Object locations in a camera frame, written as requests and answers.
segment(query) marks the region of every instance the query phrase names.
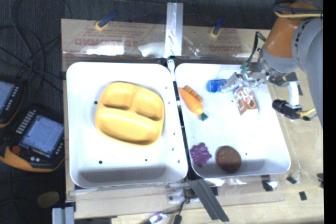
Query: beige table surface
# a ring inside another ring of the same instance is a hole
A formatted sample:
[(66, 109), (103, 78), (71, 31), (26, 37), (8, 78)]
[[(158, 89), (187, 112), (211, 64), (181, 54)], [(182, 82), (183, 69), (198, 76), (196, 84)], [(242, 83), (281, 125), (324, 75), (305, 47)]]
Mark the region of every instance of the beige table surface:
[[(82, 32), (82, 26), (87, 21), (66, 20), (62, 22), (62, 46), (63, 49), (69, 42)], [(256, 30), (235, 29), (239, 36), (239, 42), (243, 46), (252, 46)], [(261, 31), (267, 37), (269, 31)], [(73, 62), (83, 60), (83, 58), (63, 57), (63, 71), (66, 72), (68, 66)], [(300, 81), (303, 95), (300, 96), (300, 104), (303, 109), (313, 107), (309, 93), (306, 75), (297, 70), (296, 74)], [(269, 86), (273, 99), (288, 99), (286, 89)], [(64, 81), (64, 108), (65, 108), (65, 141), (66, 141), (66, 190), (68, 199), (76, 202), (75, 219), (112, 217), (110, 221), (116, 223), (143, 223), (155, 212), (167, 211), (176, 208), (167, 202), (167, 195), (158, 187), (154, 190), (107, 190), (96, 191), (85, 195), (74, 191), (75, 185), (69, 175), (69, 145), (68, 145), (68, 122), (67, 122), (67, 91), (66, 81)], [(299, 171), (300, 183), (292, 184), (287, 180), (275, 191), (266, 192), (262, 185), (255, 184), (253, 190), (243, 190), (242, 195), (229, 193), (230, 190), (219, 189), (223, 196), (218, 196), (218, 200), (228, 215), (231, 223), (324, 223), (324, 193), (316, 174), (323, 173), (323, 130), (317, 119), (305, 122), (302, 120), (291, 121), (290, 119), (278, 115), (282, 131), (288, 146), (292, 149), (291, 158)], [(305, 193), (307, 199), (301, 200), (300, 192)], [(184, 205), (181, 212), (182, 223), (216, 223), (208, 216), (202, 204), (192, 202)], [(160, 223), (173, 223), (173, 215), (162, 220)]]

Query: purple toy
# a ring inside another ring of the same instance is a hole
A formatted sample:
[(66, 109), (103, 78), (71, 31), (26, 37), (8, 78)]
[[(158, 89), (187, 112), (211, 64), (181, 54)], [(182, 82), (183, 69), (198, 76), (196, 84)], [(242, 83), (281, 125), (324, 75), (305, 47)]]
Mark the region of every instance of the purple toy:
[(193, 146), (190, 150), (190, 155), (194, 163), (199, 167), (202, 167), (212, 157), (204, 143)]

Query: yellow plate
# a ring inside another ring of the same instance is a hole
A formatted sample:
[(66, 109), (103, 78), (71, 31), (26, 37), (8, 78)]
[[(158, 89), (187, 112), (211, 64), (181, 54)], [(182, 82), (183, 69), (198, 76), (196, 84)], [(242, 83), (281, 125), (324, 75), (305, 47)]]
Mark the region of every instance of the yellow plate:
[(97, 129), (121, 141), (152, 144), (160, 137), (163, 122), (162, 98), (135, 84), (114, 82), (104, 89), (98, 102)]

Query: brown oval object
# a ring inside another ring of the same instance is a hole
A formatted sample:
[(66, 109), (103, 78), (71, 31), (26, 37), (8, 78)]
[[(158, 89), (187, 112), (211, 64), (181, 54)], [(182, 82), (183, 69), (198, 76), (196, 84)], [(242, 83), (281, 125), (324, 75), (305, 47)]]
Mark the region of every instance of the brown oval object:
[(242, 164), (240, 154), (230, 146), (222, 146), (216, 154), (216, 163), (227, 173), (238, 171)]

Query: blue clamp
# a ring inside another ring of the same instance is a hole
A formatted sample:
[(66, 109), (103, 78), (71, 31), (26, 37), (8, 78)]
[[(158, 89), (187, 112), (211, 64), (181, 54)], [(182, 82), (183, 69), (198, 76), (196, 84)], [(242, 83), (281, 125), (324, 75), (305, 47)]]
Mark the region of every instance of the blue clamp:
[(117, 10), (110, 12), (102, 20), (96, 22), (96, 29), (99, 31), (104, 30), (109, 25), (109, 22), (112, 21), (117, 16), (117, 14), (118, 14)]
[(218, 37), (218, 35), (219, 35), (219, 30), (220, 30), (220, 28), (222, 27), (222, 24), (223, 24), (224, 20), (225, 20), (225, 16), (222, 15), (222, 16), (219, 18), (219, 20), (218, 20), (216, 26), (214, 26), (214, 27), (212, 28), (212, 30), (211, 30), (210, 35), (211, 35), (212, 37), (214, 37), (214, 38)]

